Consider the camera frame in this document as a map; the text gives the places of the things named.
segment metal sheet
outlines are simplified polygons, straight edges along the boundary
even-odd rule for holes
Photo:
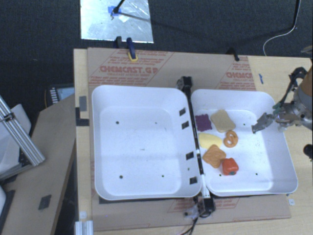
[[[125,0],[121,13],[111,18],[110,7],[121,0],[81,0],[81,38],[113,41],[121,36],[133,42],[153,43],[148,0]]]

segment white tray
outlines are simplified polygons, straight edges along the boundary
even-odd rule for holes
[[[224,176],[222,166],[214,169],[202,160],[205,183],[217,196],[243,196],[258,194],[291,193],[297,189],[298,180],[287,147],[284,133],[278,131],[274,122],[266,129],[252,133],[251,126],[264,113],[271,113],[275,104],[264,92],[196,90],[192,94],[194,115],[227,111],[236,124],[234,131],[239,137],[233,148],[221,145],[227,158],[234,158],[239,171],[234,176]],[[222,139],[225,133],[205,131]]]
[[[221,149],[239,165],[224,176],[202,161],[205,184],[218,196],[290,193],[297,177],[277,124],[252,133],[251,125],[270,113],[274,100],[262,92],[197,90],[194,115],[225,109],[239,142]],[[107,200],[192,197],[201,177],[186,96],[173,88],[103,85],[92,93],[95,188]],[[213,129],[205,131],[221,137]]]
[[[92,112],[95,188],[102,198],[173,198],[199,193],[192,124],[181,91],[99,86],[92,93]],[[190,152],[193,158],[187,160]]]

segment orange ring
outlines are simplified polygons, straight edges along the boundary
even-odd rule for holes
[[[226,147],[232,148],[238,143],[238,136],[234,131],[227,131],[226,138],[224,138],[223,143]]]

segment black knob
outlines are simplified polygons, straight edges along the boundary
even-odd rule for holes
[[[307,144],[304,148],[303,148],[303,152],[305,155],[307,155],[310,159],[313,158],[313,152],[312,152],[312,145],[311,144]]]

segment orange toy food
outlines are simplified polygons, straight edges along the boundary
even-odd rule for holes
[[[238,136],[234,131],[227,131],[226,138],[224,138],[224,145],[228,148],[234,147],[238,143]]]
[[[219,149],[217,145],[213,144],[202,158],[214,168],[218,168],[220,167],[221,162],[226,158],[226,153]]]
[[[233,158],[224,159],[222,166],[224,175],[235,175],[239,170],[239,167]]]

